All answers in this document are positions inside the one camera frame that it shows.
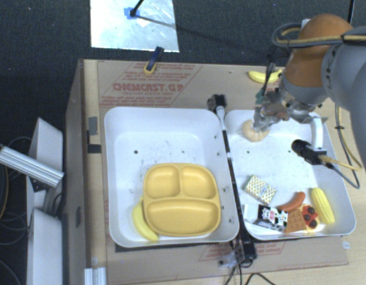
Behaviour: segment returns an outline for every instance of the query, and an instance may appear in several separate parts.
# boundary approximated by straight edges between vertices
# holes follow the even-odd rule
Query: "banana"
[[[135,228],[141,236],[148,240],[159,240],[159,236],[147,225],[143,216],[143,197],[133,209],[132,217]]]
[[[278,80],[279,74],[281,72],[282,72],[282,70],[280,69],[277,72],[271,73],[270,79],[268,79],[268,83],[274,83],[276,80]],[[261,72],[257,72],[257,71],[250,71],[249,76],[252,80],[254,80],[257,83],[265,83],[266,73],[261,73]]]

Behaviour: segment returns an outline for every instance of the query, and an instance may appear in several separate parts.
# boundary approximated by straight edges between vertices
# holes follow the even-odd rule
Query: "beige round object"
[[[253,128],[253,121],[249,119],[242,124],[242,132],[249,141],[256,142],[264,139],[270,131],[255,131]]]

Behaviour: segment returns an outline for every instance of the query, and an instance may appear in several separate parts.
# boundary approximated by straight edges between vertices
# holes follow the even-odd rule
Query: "dark backdrop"
[[[350,0],[173,0],[180,53],[165,62],[264,65],[277,26],[329,12],[347,19]],[[366,25],[355,0],[354,26]],[[63,130],[78,58],[145,61],[149,52],[90,46],[90,0],[0,0],[0,143],[32,136],[38,117]],[[24,179],[11,183],[8,211],[23,213]],[[0,229],[0,240],[12,236]],[[26,280],[27,241],[0,246]],[[0,285],[15,284],[0,264]]]

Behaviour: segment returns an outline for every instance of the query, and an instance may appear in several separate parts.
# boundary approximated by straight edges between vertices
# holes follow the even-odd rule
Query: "yellow and white patterned block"
[[[257,201],[260,201],[263,205],[267,206],[272,201],[272,198],[276,193],[276,189],[253,175],[247,182],[245,192],[250,194]]]

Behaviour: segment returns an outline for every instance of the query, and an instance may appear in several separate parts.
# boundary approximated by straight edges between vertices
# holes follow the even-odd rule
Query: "white plastic tray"
[[[116,107],[104,120],[109,187],[109,228],[124,247],[228,242],[239,230],[222,129],[217,116],[203,109]],[[147,170],[159,163],[194,163],[214,175],[221,222],[205,236],[160,236],[145,240],[131,212],[142,195]]]
[[[295,192],[306,194],[304,203],[311,204],[310,189],[320,187],[326,194],[334,215],[335,223],[320,225],[316,232],[282,233],[253,225],[245,221],[248,232],[259,240],[293,239],[313,236],[347,235],[355,228],[355,215],[342,178],[324,166],[312,166],[291,150],[296,139],[311,142],[310,125],[302,125],[290,119],[272,126],[267,137],[260,142],[250,142],[241,130],[244,121],[253,119],[253,110],[233,110],[225,117],[231,155],[242,204],[259,204],[243,191],[251,175],[275,187],[277,192],[271,207],[285,204]],[[327,155],[335,157],[326,126],[323,125],[323,147]]]

